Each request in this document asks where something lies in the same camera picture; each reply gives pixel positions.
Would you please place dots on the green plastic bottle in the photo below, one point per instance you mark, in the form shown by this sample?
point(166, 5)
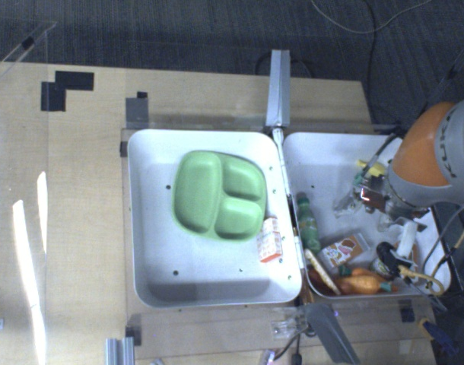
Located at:
point(308, 226)

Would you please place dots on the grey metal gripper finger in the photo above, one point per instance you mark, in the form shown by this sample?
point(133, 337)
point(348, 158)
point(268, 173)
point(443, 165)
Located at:
point(365, 207)
point(344, 205)

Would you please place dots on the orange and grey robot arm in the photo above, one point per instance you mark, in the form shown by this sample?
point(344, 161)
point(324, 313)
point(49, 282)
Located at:
point(422, 154)

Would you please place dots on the black cylinder on white bracket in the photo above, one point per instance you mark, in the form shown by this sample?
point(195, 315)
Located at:
point(388, 255)

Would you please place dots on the orange and white carton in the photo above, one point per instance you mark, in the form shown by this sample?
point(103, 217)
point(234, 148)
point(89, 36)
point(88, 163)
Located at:
point(269, 242)

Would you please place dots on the brown printed carton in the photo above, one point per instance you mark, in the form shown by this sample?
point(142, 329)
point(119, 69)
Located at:
point(342, 250)

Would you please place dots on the small orange carrot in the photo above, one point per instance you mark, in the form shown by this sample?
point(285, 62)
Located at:
point(363, 271)

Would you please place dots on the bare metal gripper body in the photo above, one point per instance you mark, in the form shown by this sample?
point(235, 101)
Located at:
point(374, 194)

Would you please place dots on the green divided plate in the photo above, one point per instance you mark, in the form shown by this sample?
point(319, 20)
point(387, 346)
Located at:
point(201, 192)

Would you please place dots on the small printed can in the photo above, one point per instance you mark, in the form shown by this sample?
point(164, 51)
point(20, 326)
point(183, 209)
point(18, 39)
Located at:
point(378, 267)

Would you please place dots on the yellow block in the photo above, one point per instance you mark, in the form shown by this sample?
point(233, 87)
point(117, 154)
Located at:
point(375, 169)

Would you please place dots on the dark red sausage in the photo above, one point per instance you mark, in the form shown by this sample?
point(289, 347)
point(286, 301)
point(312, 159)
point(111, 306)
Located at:
point(318, 283)

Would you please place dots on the white plastic tray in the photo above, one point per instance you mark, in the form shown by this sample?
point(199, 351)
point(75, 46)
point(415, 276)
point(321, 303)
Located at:
point(323, 165)
point(201, 272)

